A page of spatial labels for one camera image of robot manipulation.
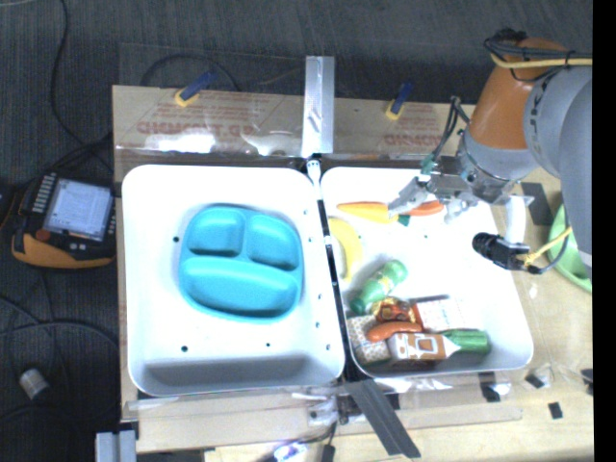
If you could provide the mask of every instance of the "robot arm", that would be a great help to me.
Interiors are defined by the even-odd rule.
[[[440,155],[454,124],[448,121],[441,145],[423,162],[423,176],[390,203],[390,213],[413,209],[428,193],[447,206],[448,218],[479,201],[510,204],[514,186],[542,167],[561,180],[565,212],[592,280],[592,58],[511,30],[485,45],[498,66],[455,156]],[[463,115],[455,98],[451,111],[456,118]],[[477,237],[477,251],[479,243],[495,243],[485,234]],[[525,268],[516,256],[527,247],[507,239],[498,244],[493,249],[500,255],[482,254],[507,269]]]

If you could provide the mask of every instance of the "blue and yellow clamp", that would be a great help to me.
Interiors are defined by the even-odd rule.
[[[216,79],[216,73],[207,71],[194,81],[188,84],[185,88],[175,93],[175,102],[178,106],[186,108],[199,97],[199,91],[207,88]]]
[[[413,84],[408,81],[402,83],[396,99],[393,99],[387,105],[387,111],[385,112],[386,117],[389,119],[400,118],[400,115],[402,114],[402,107],[404,106],[404,102],[408,99],[411,90],[413,90]]]

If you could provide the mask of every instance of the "beige table surface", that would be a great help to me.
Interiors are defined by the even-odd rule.
[[[121,123],[121,90],[115,90],[115,127]],[[382,109],[377,101],[358,101],[362,114]],[[440,128],[449,105],[430,105]],[[465,107],[467,113],[471,107]],[[151,162],[115,151],[116,173]],[[560,204],[559,182],[538,169],[525,182],[541,184],[554,214]],[[121,390],[125,421],[139,420],[138,453],[203,449],[207,461],[250,462],[271,454],[285,440],[311,438],[324,432],[309,418],[315,400],[288,393],[266,392],[205,398],[137,401],[126,364],[126,295],[124,290],[121,199],[118,209],[118,286],[121,346]],[[504,214],[494,210],[497,226]],[[526,243],[535,249],[549,227],[530,218]],[[545,265],[547,260],[540,260]],[[593,367],[592,295],[553,270],[542,276],[517,272],[516,285],[530,326],[535,353],[528,369],[512,374],[510,393],[501,402],[487,402],[478,386],[456,392],[401,397],[398,415],[426,461],[577,461],[594,459],[594,401],[580,370]],[[529,372],[545,380],[537,389],[524,381]],[[558,403],[562,417],[554,419],[549,404]],[[339,425],[333,439],[337,462],[403,460],[390,457],[368,423]],[[319,461],[321,444],[308,445],[297,461]]]

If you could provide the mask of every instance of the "device screen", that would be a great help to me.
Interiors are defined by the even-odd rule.
[[[108,188],[60,178],[43,227],[102,242],[113,202]]]

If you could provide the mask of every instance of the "toy sausage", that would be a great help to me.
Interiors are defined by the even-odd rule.
[[[394,334],[399,332],[421,332],[422,326],[418,323],[411,323],[410,321],[386,321],[371,328],[366,333],[366,338],[371,343],[378,343],[386,341]]]

